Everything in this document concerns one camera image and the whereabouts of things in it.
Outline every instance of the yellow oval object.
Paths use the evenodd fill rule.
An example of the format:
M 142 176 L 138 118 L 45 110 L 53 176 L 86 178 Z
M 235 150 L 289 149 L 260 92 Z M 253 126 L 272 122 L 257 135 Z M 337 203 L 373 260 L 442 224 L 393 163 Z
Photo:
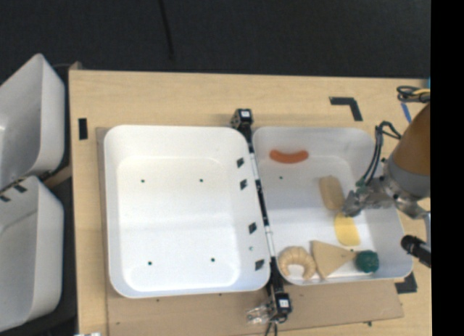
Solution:
M 361 243 L 355 221 L 345 216 L 342 212 L 335 215 L 333 222 L 336 238 L 345 246 L 357 246 Z

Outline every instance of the plywood surface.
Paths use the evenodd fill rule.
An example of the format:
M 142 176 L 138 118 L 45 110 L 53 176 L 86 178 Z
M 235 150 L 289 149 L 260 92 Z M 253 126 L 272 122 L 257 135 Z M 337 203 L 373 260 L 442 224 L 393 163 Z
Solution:
M 119 124 L 228 126 L 235 109 L 249 108 L 254 126 L 346 126 L 371 134 L 407 121 L 396 99 L 401 84 L 424 81 L 197 73 L 70 71 L 71 156 L 78 280 L 78 326 L 103 335 L 261 335 L 244 312 L 265 299 L 245 294 L 128 300 L 107 283 L 100 208 L 96 129 Z M 363 121 L 329 97 L 354 97 Z M 422 105 L 408 105 L 411 115 Z M 85 118 L 88 138 L 79 138 Z M 396 144 L 386 139 L 385 156 Z M 406 234 L 425 239 L 421 221 L 402 216 Z M 288 287 L 295 311 L 279 334 L 431 335 L 431 273 L 415 262 L 419 291 L 397 296 L 392 281 Z M 363 322 L 375 321 L 372 327 Z

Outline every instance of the curved beige toy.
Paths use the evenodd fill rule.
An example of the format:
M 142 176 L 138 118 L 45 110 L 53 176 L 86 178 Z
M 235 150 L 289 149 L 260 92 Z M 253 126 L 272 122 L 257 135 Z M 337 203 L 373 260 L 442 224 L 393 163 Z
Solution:
M 278 257 L 278 267 L 284 276 L 290 275 L 289 265 L 301 265 L 304 280 L 310 279 L 316 272 L 316 262 L 303 247 L 293 246 L 282 251 Z

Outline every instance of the green ball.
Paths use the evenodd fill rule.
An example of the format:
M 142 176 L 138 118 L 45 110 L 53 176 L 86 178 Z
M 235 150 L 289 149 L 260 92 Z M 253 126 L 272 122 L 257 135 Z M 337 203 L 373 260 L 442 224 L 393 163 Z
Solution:
M 361 251 L 357 254 L 355 263 L 359 270 L 374 273 L 378 270 L 378 255 L 371 250 Z

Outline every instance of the black fabric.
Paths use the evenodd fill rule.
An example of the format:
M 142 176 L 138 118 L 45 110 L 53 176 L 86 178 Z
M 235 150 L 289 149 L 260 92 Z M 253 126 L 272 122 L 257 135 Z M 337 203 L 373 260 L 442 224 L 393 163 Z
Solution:
M 108 70 L 428 77 L 431 0 L 0 0 L 0 81 L 37 52 Z

